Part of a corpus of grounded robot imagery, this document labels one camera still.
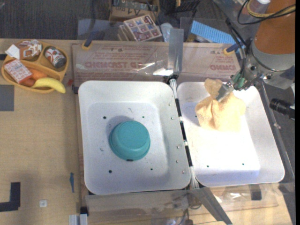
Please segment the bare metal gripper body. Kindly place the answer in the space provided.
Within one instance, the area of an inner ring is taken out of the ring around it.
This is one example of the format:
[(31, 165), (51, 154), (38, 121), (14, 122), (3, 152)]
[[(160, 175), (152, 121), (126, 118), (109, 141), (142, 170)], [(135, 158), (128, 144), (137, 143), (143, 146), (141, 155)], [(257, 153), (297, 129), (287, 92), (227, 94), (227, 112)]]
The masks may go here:
[(235, 90), (247, 90), (257, 83), (280, 89), (287, 89), (294, 84), (295, 66), (288, 69), (273, 69), (264, 66), (256, 58), (246, 58), (239, 72), (232, 76), (230, 83)]

